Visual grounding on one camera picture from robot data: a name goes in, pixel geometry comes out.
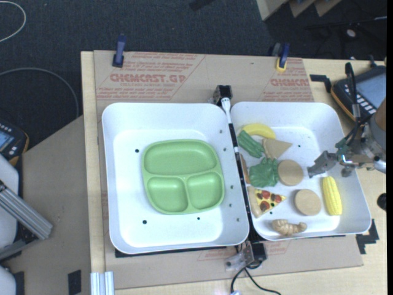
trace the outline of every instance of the green plate compartment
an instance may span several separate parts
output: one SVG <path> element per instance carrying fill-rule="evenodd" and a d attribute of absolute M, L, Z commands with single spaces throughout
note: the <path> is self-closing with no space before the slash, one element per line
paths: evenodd
<path fill-rule="evenodd" d="M 193 139 L 150 144 L 142 155 L 144 187 L 165 214 L 208 211 L 224 199 L 224 177 L 214 148 Z"/>

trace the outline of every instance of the white machine part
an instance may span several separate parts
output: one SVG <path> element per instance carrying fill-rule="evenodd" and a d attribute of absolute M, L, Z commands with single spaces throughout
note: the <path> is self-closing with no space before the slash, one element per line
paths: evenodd
<path fill-rule="evenodd" d="M 0 266 L 0 293 L 1 295 L 16 295 L 17 284 L 14 276 Z"/>
<path fill-rule="evenodd" d="M 18 171 L 2 155 L 0 155 L 0 180 L 15 194 L 18 194 Z M 18 221 L 0 207 L 0 249 L 14 242 L 17 225 Z"/>

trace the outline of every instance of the table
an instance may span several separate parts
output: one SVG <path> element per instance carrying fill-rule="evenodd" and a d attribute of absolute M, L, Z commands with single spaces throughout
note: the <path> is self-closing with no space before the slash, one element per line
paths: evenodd
<path fill-rule="evenodd" d="M 345 77 L 345 60 L 304 59 L 307 75 L 322 74 L 332 82 Z M 369 68 L 367 61 L 352 63 L 355 73 Z M 85 148 L 88 192 L 88 217 L 90 234 L 90 258 L 92 272 L 105 272 L 103 216 L 101 209 L 101 188 L 99 177 L 99 150 L 97 145 L 98 126 L 95 98 L 95 67 L 93 52 L 81 53 L 82 87 L 84 101 Z M 321 82 L 311 82 L 315 101 L 327 103 L 337 111 L 344 133 L 352 127 L 351 121 L 335 104 L 325 91 Z M 386 175 L 378 171 L 359 171 L 360 182 L 364 189 L 368 205 L 375 220 L 379 240 L 374 245 L 367 245 L 364 266 L 348 269 L 332 269 L 315 272 L 288 273 L 256 277 L 263 287 L 276 289 L 281 294 L 387 294 L 387 238 L 386 212 L 377 206 L 378 196 L 386 192 Z M 116 294 L 228 294 L 230 280 L 206 281 L 202 283 L 182 283 L 176 285 L 154 286 L 117 290 Z M 239 278 L 235 289 L 241 294 L 260 294 L 248 278 Z"/>

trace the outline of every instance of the gray carpet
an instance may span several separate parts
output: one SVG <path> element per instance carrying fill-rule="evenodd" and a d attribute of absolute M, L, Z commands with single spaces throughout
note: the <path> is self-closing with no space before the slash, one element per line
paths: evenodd
<path fill-rule="evenodd" d="M 341 38 L 341 26 L 305 29 L 309 25 L 369 20 L 386 15 L 387 0 L 343 0 L 325 16 L 313 6 L 294 18 L 284 4 L 265 22 L 256 0 L 0 0 L 25 9 L 25 27 L 0 42 L 0 73 L 36 67 L 52 71 L 73 88 L 81 109 L 80 52 L 115 49 L 117 36 L 126 50 L 228 55 L 269 55 L 276 42 L 290 43 L 290 56 L 386 56 L 386 21 L 366 22 L 355 41 Z M 21 25 L 21 11 L 0 4 L 0 39 Z M 31 146 L 75 118 L 70 91 L 56 77 L 39 71 L 0 76 L 0 118 L 23 128 Z"/>

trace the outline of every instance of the banana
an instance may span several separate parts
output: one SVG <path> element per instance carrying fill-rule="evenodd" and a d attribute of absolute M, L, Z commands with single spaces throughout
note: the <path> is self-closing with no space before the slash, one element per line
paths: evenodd
<path fill-rule="evenodd" d="M 264 138 L 268 139 L 275 139 L 276 134 L 275 132 L 268 127 L 267 125 L 264 124 L 249 124 L 245 125 L 242 130 L 247 132 L 249 135 L 259 135 Z"/>

